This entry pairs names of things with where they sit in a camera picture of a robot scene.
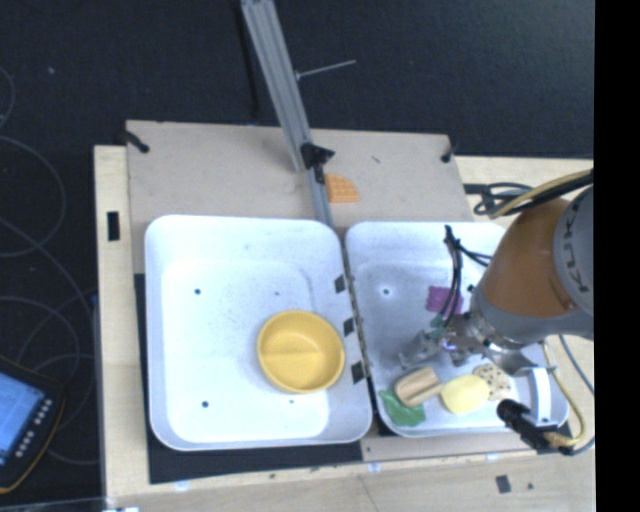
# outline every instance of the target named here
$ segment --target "electronic device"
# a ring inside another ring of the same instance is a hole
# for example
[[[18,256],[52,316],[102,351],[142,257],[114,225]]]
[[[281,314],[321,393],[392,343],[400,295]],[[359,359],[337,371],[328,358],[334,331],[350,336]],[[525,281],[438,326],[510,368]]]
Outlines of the electronic device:
[[[36,465],[64,402],[62,384],[0,357],[0,494],[15,489]]]

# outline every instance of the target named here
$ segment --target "orange sponge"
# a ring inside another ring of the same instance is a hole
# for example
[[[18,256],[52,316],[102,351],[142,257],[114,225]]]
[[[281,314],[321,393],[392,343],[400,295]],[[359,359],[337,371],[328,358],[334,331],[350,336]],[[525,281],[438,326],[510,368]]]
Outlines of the orange sponge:
[[[325,174],[324,179],[330,203],[355,203],[360,200],[356,187],[344,176]]]

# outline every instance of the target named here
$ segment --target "yellow plate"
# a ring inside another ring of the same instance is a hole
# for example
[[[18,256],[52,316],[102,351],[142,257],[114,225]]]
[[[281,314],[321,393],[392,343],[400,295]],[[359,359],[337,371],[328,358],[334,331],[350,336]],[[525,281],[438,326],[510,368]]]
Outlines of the yellow plate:
[[[258,335],[258,358],[267,378],[294,393],[328,388],[344,367],[344,346],[324,318],[302,310],[272,316]]]

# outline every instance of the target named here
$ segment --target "monitor screen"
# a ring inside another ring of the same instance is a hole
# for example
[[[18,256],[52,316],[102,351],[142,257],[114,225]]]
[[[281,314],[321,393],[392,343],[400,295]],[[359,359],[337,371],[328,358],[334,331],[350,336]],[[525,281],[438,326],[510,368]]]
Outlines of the monitor screen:
[[[0,458],[19,438],[44,393],[0,372]]]

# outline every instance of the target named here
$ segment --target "black bracket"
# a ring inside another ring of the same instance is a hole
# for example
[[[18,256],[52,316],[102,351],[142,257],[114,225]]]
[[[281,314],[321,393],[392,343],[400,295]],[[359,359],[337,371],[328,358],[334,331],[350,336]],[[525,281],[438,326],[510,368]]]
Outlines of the black bracket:
[[[326,164],[336,152],[306,142],[300,147],[300,153],[302,154],[304,166],[307,169],[313,168],[316,182],[324,185],[324,170],[322,166]]]

